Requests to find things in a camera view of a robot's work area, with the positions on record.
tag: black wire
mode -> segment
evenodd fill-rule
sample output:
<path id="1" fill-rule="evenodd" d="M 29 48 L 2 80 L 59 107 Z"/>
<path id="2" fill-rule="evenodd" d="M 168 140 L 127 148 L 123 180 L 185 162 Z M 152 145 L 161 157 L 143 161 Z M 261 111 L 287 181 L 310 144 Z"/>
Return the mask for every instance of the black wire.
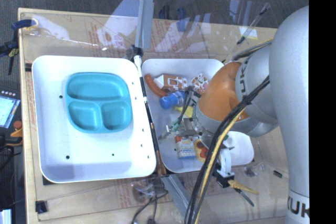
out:
<path id="1" fill-rule="evenodd" d="M 2 210 L 5 210 L 5 209 L 9 209 L 9 208 L 12 208 L 15 204 L 19 203 L 20 201 L 24 200 L 24 199 L 21 199 L 19 201 L 15 201 L 14 197 L 13 197 L 13 179 L 14 179 L 14 175 L 15 175 L 15 172 L 13 173 L 12 175 L 12 178 L 11 178 L 11 181 L 10 181 L 10 194 L 8 194 L 7 190 L 8 190 L 8 186 L 7 185 L 3 185 L 3 186 L 0 186 L 0 205 L 6 205 L 6 206 L 3 206 L 3 207 L 0 207 L 0 212 Z"/>
<path id="2" fill-rule="evenodd" d="M 264 42 L 264 43 L 261 43 L 261 44 L 258 44 L 256 46 L 253 46 L 251 48 L 248 48 L 246 50 L 243 50 L 241 51 L 240 53 L 236 54 L 236 55 L 233 55 L 231 57 L 231 61 L 237 61 L 238 59 L 240 58 L 243 58 L 243 57 L 248 57 L 250 56 L 251 54 L 255 53 L 257 50 L 261 49 L 261 48 L 264 48 L 266 46 L 269 46 L 271 45 L 272 41 L 267 41 L 267 42 Z"/>
<path id="3" fill-rule="evenodd" d="M 131 222 L 131 224 L 134 224 L 134 222 L 135 222 L 135 220 L 136 220 L 136 218 L 138 217 L 138 215 L 150 204 L 150 203 L 152 203 L 152 202 L 155 202 L 155 203 L 157 203 L 157 201 L 160 199 L 160 198 L 162 198 L 163 196 L 166 196 L 168 194 L 168 191 L 166 191 L 165 192 L 165 194 L 162 194 L 161 196 L 157 196 L 157 195 L 155 195 L 155 199 L 153 199 L 153 197 L 150 197 L 149 198 L 149 201 L 143 206 L 143 207 L 141 207 L 141 208 L 139 208 L 137 211 L 136 211 L 136 213 L 134 214 L 134 216 L 133 216 L 133 219 L 132 219 L 132 222 Z"/>
<path id="4" fill-rule="evenodd" d="M 158 203 L 158 200 L 155 200 L 155 204 L 154 204 L 154 212 L 153 212 L 153 220 L 155 219 L 155 215 L 156 215 L 157 203 Z"/>
<path id="5" fill-rule="evenodd" d="M 2 150 L 10 150 L 11 152 L 14 152 L 14 148 L 12 146 L 3 146 L 3 147 L 0 147 L 0 151 Z M 0 166 L 0 172 L 6 167 L 6 165 L 11 161 L 11 159 L 13 158 L 13 156 L 16 156 L 18 155 L 19 153 L 17 154 L 10 154 L 10 155 L 6 155 L 7 157 L 7 160 L 5 160 L 5 162 L 2 163 L 2 165 Z"/>
<path id="6" fill-rule="evenodd" d="M 203 191 L 203 193 L 202 193 L 202 195 L 199 199 L 197 209 L 194 212 L 194 207 L 195 207 L 195 203 L 196 203 L 196 199 L 197 199 L 197 194 L 198 194 L 199 188 L 201 186 L 203 176 L 204 176 L 204 174 L 205 174 L 205 172 L 208 168 L 208 165 L 210 163 L 211 155 L 213 154 L 213 150 L 214 150 L 215 145 L 218 141 L 218 137 L 223 132 L 223 130 L 226 129 L 226 127 L 234 119 L 234 117 L 239 112 L 241 112 L 247 105 L 249 105 L 251 103 L 251 101 L 258 95 L 258 93 L 262 89 L 264 89 L 268 84 L 269 84 L 269 76 L 267 76 L 267 78 L 257 88 L 255 88 L 249 95 L 245 96 L 243 98 L 243 100 L 235 108 L 233 108 L 232 111 L 230 111 L 230 113 L 225 117 L 225 119 L 220 123 L 219 127 L 217 128 L 217 130 L 214 134 L 214 137 L 211 141 L 211 144 L 209 146 L 205 162 L 204 162 L 204 164 L 203 164 L 203 166 L 200 170 L 200 173 L 198 174 L 198 177 L 197 177 L 197 180 L 196 180 L 196 183 L 195 183 L 195 186 L 194 186 L 191 198 L 190 198 L 190 202 L 188 204 L 188 208 L 187 208 L 187 211 L 186 211 L 186 214 L 185 214 L 185 217 L 184 217 L 184 223 L 185 224 L 186 223 L 188 223 L 188 224 L 192 223 L 193 216 L 197 216 L 197 214 L 199 212 L 199 209 L 201 207 L 201 204 L 202 204 L 202 201 L 204 199 L 205 192 L 206 192 L 205 190 L 206 190 L 206 188 L 209 184 L 209 181 L 210 181 L 211 177 L 209 177 L 207 182 L 206 182 L 206 187 L 205 187 L 205 189 L 204 189 L 204 191 Z M 213 167 L 211 167 L 211 174 L 213 173 L 214 169 L 215 169 L 215 163 L 213 164 Z"/>
<path id="7" fill-rule="evenodd" d="M 189 86 L 185 90 L 185 97 L 184 97 L 183 108 L 182 108 L 181 115 L 178 117 L 177 124 L 181 123 L 183 115 L 184 115 L 185 111 L 187 110 L 187 108 L 188 108 L 188 106 L 190 104 L 190 101 L 191 101 L 191 98 L 192 98 L 191 93 L 193 93 L 193 90 L 191 89 L 191 86 Z"/>

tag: blue bottle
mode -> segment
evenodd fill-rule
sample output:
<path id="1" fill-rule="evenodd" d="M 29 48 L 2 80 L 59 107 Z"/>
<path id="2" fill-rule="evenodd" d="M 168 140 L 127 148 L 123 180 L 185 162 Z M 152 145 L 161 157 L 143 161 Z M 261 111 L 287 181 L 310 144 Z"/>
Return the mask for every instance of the blue bottle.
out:
<path id="1" fill-rule="evenodd" d="M 172 106 L 182 106 L 185 98 L 183 91 L 176 91 L 160 98 L 160 106 L 163 109 L 169 109 Z"/>

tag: white tray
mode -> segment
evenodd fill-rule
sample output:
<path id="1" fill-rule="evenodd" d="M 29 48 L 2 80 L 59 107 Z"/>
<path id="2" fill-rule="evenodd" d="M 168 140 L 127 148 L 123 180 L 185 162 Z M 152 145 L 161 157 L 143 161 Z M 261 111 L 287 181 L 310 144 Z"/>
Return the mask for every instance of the white tray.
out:
<path id="1" fill-rule="evenodd" d="M 120 132 L 83 133 L 69 122 L 65 98 L 68 78 L 79 72 L 120 76 L 127 84 L 132 121 Z M 143 177 L 156 166 L 153 140 L 136 66 L 125 59 L 41 56 L 33 63 L 33 82 L 42 174 L 51 182 Z"/>
<path id="2" fill-rule="evenodd" d="M 216 59 L 149 59 L 142 65 L 142 74 L 150 74 L 156 78 L 162 74 L 173 74 L 191 81 L 193 77 L 202 73 L 207 79 L 223 66 Z M 159 140 L 159 148 L 164 166 L 174 173 L 193 172 L 200 170 L 203 163 L 197 158 L 180 159 L 178 157 L 174 137 L 163 138 L 166 125 L 170 126 L 180 116 L 180 112 L 170 108 L 165 110 L 159 104 L 159 97 L 145 84 L 147 100 Z M 224 143 L 230 150 L 232 165 L 245 165 L 254 158 L 254 150 L 249 136 L 239 132 L 229 132 L 229 139 Z"/>

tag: blue divided plate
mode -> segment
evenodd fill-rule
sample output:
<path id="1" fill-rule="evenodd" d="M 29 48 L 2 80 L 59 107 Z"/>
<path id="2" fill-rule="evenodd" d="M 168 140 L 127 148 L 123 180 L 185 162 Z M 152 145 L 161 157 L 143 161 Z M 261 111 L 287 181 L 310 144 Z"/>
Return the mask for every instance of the blue divided plate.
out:
<path id="1" fill-rule="evenodd" d="M 69 121 L 81 132 L 119 132 L 132 120 L 130 92 L 117 75 L 75 73 L 68 79 L 65 93 Z"/>

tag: table surface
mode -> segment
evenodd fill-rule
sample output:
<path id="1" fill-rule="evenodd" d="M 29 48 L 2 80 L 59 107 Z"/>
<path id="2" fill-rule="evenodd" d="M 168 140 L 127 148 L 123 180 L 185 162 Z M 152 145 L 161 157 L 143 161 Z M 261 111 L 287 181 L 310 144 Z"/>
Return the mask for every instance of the table surface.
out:
<path id="1" fill-rule="evenodd" d="M 19 20 L 30 17 L 38 18 L 42 24 L 38 29 L 22 29 L 19 32 L 27 223 L 130 223 L 135 212 L 144 204 L 143 197 L 139 197 L 131 186 L 133 181 L 141 178 L 44 185 L 39 167 L 30 67 L 41 55 L 120 57 L 124 48 L 134 41 L 137 18 L 19 9 Z M 202 57 L 206 51 L 211 58 L 224 60 L 232 51 L 230 45 L 235 46 L 246 30 L 243 26 L 196 23 L 194 26 L 198 27 L 198 31 L 192 32 L 191 28 L 186 33 L 179 33 L 172 30 L 172 26 L 176 27 L 176 21 L 153 20 L 151 43 L 160 48 L 145 53 L 145 59 Z M 99 35 L 100 29 L 104 29 L 104 35 Z M 275 32 L 273 28 L 255 27 L 248 38 L 248 45 L 270 40 Z M 116 50 L 102 52 L 92 44 L 110 45 Z M 199 44 L 207 44 L 206 49 L 199 50 Z M 176 54 L 176 47 L 183 48 L 183 51 Z M 283 223 L 288 169 L 280 131 L 277 128 L 265 136 L 252 138 L 251 142 L 255 150 L 254 162 L 246 167 L 235 167 L 234 171 L 239 181 L 260 192 L 258 197 L 251 197 L 256 206 L 248 206 L 232 189 L 222 189 L 213 182 L 202 205 L 205 208 L 202 223 L 254 223 L 253 220 L 258 219 L 268 219 L 267 223 Z M 256 176 L 246 176 L 246 169 L 252 170 Z M 274 176 L 274 170 L 282 173 L 283 177 Z M 197 172 L 178 174 L 187 191 L 192 190 L 196 176 Z M 35 211 L 36 201 L 46 201 L 48 211 L 38 214 Z M 153 205 L 148 206 L 139 215 L 138 223 L 145 223 L 152 210 Z M 182 223 L 183 217 L 169 194 L 159 200 L 158 223 Z"/>

